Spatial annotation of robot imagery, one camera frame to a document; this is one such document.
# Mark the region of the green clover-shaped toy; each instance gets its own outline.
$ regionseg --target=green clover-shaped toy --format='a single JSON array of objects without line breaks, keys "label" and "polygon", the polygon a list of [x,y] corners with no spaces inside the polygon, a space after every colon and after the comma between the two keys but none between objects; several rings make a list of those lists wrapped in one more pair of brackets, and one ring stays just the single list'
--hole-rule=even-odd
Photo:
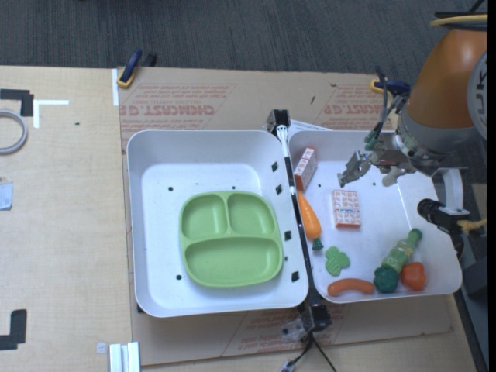
[{"label": "green clover-shaped toy", "polygon": [[349,257],[341,252],[337,246],[328,248],[325,257],[327,258],[325,268],[334,277],[339,276],[341,269],[350,265]]}]

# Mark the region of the toy tomato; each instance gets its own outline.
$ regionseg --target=toy tomato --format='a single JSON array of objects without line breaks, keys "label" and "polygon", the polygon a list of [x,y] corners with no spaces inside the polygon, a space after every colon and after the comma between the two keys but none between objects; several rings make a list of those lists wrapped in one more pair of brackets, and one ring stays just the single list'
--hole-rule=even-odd
[{"label": "toy tomato", "polygon": [[427,276],[422,262],[407,263],[401,269],[401,283],[413,291],[421,291],[425,287]]}]

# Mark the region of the green plate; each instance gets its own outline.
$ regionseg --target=green plate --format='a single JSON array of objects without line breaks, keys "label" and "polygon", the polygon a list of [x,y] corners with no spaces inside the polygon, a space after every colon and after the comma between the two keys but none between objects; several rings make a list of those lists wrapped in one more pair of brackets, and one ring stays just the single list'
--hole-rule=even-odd
[{"label": "green plate", "polygon": [[206,287],[232,288],[274,278],[282,242],[271,206],[246,191],[215,191],[186,201],[181,253],[189,276]]}]

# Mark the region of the dark gray floor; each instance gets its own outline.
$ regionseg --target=dark gray floor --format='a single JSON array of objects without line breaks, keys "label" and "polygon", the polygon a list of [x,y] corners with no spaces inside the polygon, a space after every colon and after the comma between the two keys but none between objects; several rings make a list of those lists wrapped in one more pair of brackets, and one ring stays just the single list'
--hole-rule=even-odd
[{"label": "dark gray floor", "polygon": [[[161,67],[372,73],[380,65],[390,79],[413,84],[446,33],[429,26],[433,13],[467,11],[475,2],[0,0],[0,65],[116,67],[141,47],[155,52]],[[487,11],[487,2],[480,9]],[[481,140],[453,157],[479,167],[464,178],[475,218],[470,184],[487,183],[485,155]],[[479,260],[487,237],[474,236],[469,244]],[[487,370],[467,296],[459,291],[456,300],[477,368]]]}]

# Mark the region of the white tray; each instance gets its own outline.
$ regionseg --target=white tray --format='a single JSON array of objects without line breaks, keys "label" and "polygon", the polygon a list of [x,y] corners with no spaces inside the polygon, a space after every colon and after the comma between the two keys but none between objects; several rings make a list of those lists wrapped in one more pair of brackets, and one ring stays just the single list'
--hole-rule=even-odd
[{"label": "white tray", "polygon": [[[366,134],[367,131],[301,131],[289,139],[294,165],[305,147],[316,150],[318,168],[305,196],[322,225],[323,251],[337,246],[351,260],[348,268],[333,277],[325,269],[323,251],[314,252],[309,244],[312,273],[320,295],[331,302],[349,303],[453,293],[461,285],[462,274],[451,240],[416,211],[423,198],[437,199],[433,183],[425,175],[408,174],[400,177],[398,184],[385,188],[381,184],[383,175],[372,167],[364,177],[345,187],[358,193],[361,228],[334,227],[331,192],[339,188],[337,174],[344,171],[352,152],[363,148]],[[290,308],[305,300],[308,278],[284,155],[275,136],[262,130],[146,130],[129,140],[127,157],[135,292],[144,312],[173,317]],[[181,258],[180,210],[193,195],[232,189],[257,193],[272,206],[281,231],[283,267],[275,278],[262,284],[203,287],[188,276]],[[399,284],[392,294],[375,291],[369,295],[327,295],[327,286],[336,279],[372,281],[374,270],[392,246],[412,228],[423,233],[412,256],[412,260],[425,264],[429,276],[423,291],[409,291]],[[290,240],[285,239],[286,232],[291,233]]]}]

